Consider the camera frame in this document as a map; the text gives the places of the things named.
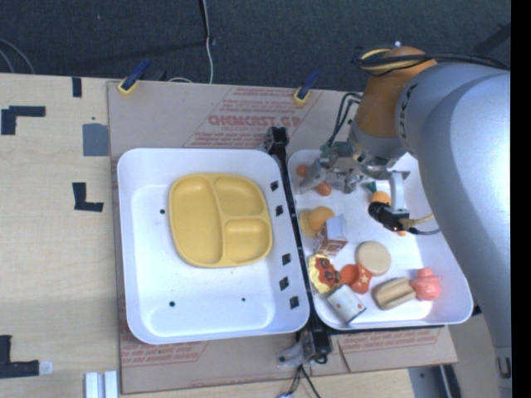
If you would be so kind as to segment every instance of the white cable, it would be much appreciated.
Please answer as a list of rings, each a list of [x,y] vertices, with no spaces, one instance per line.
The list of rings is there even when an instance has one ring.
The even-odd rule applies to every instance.
[[[10,43],[9,41],[4,40],[2,38],[0,38],[0,42],[5,44],[6,46],[11,47],[27,63],[27,66],[29,67],[29,69],[32,72],[32,74],[35,74],[35,69],[33,68],[32,63],[29,61],[29,59],[26,57],[26,55],[24,55],[24,53],[22,53],[22,51],[18,47],[16,47],[15,45]],[[11,63],[9,62],[9,59],[5,56],[5,54],[2,53],[0,56],[7,62],[8,65],[10,65],[10,69],[12,69]]]
[[[177,82],[177,81],[184,81],[186,83],[192,83],[193,81],[189,80],[188,78],[184,78],[183,76],[174,76],[173,78],[170,78],[168,80],[170,83]]]
[[[4,62],[6,62],[6,65],[7,65],[7,68],[9,69],[9,72],[11,72],[11,73],[15,72],[15,68],[13,68],[13,65],[12,65],[11,61],[9,60],[7,55],[1,50],[0,50],[0,57],[4,60]]]
[[[210,80],[208,81],[208,84],[212,84],[212,82],[214,81],[214,63],[212,62],[212,55],[210,53],[210,23],[208,21],[208,10],[206,0],[202,0],[202,7],[205,13],[205,25],[207,28],[207,55],[208,63],[210,64]]]

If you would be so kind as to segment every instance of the blue clamp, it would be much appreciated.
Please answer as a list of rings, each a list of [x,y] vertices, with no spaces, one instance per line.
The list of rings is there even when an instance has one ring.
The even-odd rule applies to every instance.
[[[130,94],[139,84],[139,80],[144,76],[145,71],[148,70],[150,65],[150,60],[141,60],[135,68],[133,68],[131,73],[118,84],[118,91],[122,95]]]
[[[306,100],[309,98],[309,89],[311,89],[314,84],[319,79],[320,72],[318,70],[314,70],[306,80],[306,82],[300,86],[295,93],[293,94],[293,101],[296,104],[304,104],[306,103]]]

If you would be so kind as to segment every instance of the cardboard sheet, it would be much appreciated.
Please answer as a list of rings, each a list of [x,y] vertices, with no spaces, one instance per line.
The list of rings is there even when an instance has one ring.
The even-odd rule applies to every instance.
[[[123,96],[108,82],[110,156],[113,166],[114,240],[119,288],[119,349],[122,393],[164,391],[289,379],[275,354],[295,343],[294,334],[148,345],[125,319],[124,282],[115,167],[132,148],[258,148],[270,126],[284,126],[288,153],[318,148],[332,133],[342,92],[312,90],[304,106],[295,90],[232,85],[143,81]],[[347,133],[344,128],[337,139]],[[456,362],[447,327],[361,332],[333,336],[328,362],[312,376],[341,375]]]

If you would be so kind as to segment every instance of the toy food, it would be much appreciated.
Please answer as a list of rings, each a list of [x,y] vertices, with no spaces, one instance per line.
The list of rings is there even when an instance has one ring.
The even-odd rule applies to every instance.
[[[299,227],[301,231],[310,237],[316,237],[317,231],[312,230],[308,222],[309,210],[305,209],[299,213]]]
[[[308,258],[308,272],[312,285],[320,294],[332,292],[339,286],[341,274],[324,255],[317,254]]]
[[[346,323],[350,323],[367,309],[346,284],[339,286],[326,299]]]
[[[411,285],[417,293],[417,298],[423,301],[432,301],[441,294],[441,276],[433,275],[427,267],[417,271],[417,278]]]
[[[373,278],[373,274],[361,264],[356,265],[358,266],[359,276],[356,281],[349,286],[357,294],[365,294],[368,291],[368,284]]]
[[[317,232],[314,252],[326,256],[337,255],[348,243],[345,237],[346,220],[343,214],[326,220]]]
[[[320,194],[321,196],[328,196],[330,193],[332,193],[332,187],[327,182],[320,182],[315,190]]]
[[[339,284],[348,285],[357,294],[367,293],[373,275],[365,267],[360,264],[346,264],[339,273]]]
[[[391,266],[391,254],[384,245],[374,240],[359,245],[354,258],[373,275],[385,274]]]
[[[341,273],[341,279],[339,279],[339,284],[352,284],[359,277],[358,266],[356,264],[346,264],[339,271]]]
[[[373,296],[381,309],[395,308],[401,303],[414,299],[416,292],[405,277],[398,277],[379,284],[374,288]]]
[[[371,196],[371,203],[373,202],[383,202],[391,205],[391,197],[386,192],[376,190]]]
[[[323,224],[329,219],[335,217],[334,211],[327,206],[317,206],[308,215],[309,227],[317,232],[321,230]]]
[[[306,174],[308,173],[308,165],[300,164],[299,166],[297,166],[295,171],[297,172],[297,175],[299,177],[304,178],[306,177]]]

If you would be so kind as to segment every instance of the toy cookie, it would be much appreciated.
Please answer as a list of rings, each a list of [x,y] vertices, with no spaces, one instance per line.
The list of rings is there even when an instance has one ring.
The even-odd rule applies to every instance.
[[[384,245],[374,240],[358,246],[354,258],[373,275],[385,274],[391,266],[391,254]]]

